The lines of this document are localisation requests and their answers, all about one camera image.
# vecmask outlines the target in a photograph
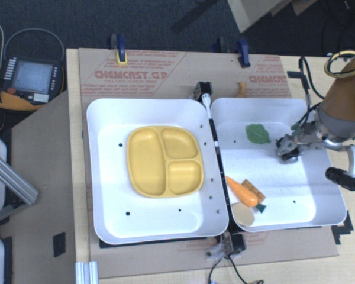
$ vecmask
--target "blue clamp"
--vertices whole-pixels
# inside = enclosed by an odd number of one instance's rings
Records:
[[[237,52],[241,56],[238,58],[239,63],[243,68],[245,67],[250,67],[250,61],[249,61],[249,46],[247,45],[245,39],[239,39],[236,42],[236,47],[237,47]]]
[[[117,47],[118,52],[116,53],[117,62],[120,65],[125,65],[128,63],[128,57],[125,51],[125,40],[121,34],[111,34],[108,39],[107,47],[109,49],[114,49]]]

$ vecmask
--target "yellow clamp pad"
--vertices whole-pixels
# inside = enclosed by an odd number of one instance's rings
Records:
[[[36,111],[44,105],[32,105],[25,99],[10,95],[9,93],[4,91],[0,92],[0,98],[0,108],[8,109],[11,111]]]
[[[126,65],[126,64],[128,64],[128,55],[127,55],[127,53],[125,53],[125,61],[121,61],[120,60],[120,54],[117,52],[116,53],[116,57],[117,57],[117,63],[119,64],[119,65]]]

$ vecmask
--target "white tray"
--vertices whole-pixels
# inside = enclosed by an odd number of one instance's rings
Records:
[[[299,99],[220,98],[212,104],[224,172],[238,182],[248,179],[266,196],[266,209],[254,209],[255,222],[246,231],[313,227],[342,223],[346,207],[340,187],[325,177],[331,166],[326,149],[308,149],[294,164],[276,155],[276,140],[306,112]],[[254,144],[246,126],[262,124],[271,143]],[[229,190],[230,202],[239,200]]]
[[[228,226],[228,212],[205,108],[190,99],[98,99],[87,110],[93,219],[109,244],[216,236]],[[148,198],[130,183],[126,144],[136,128],[181,127],[197,139],[204,182],[178,198]]]

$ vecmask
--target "orange carrot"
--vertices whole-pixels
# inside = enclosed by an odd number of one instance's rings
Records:
[[[258,204],[258,197],[242,184],[239,184],[232,178],[225,176],[226,182],[235,195],[242,201],[242,203],[248,207],[254,207]]]

